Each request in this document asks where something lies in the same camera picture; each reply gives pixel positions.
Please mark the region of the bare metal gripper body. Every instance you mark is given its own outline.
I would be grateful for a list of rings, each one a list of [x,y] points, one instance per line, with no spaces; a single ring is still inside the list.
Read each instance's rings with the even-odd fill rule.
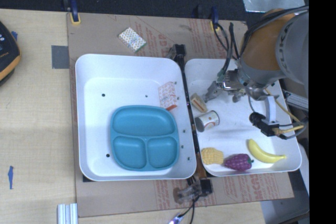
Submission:
[[[251,85],[251,78],[240,69],[226,71],[223,78],[223,89],[234,97],[251,96],[253,94]]]

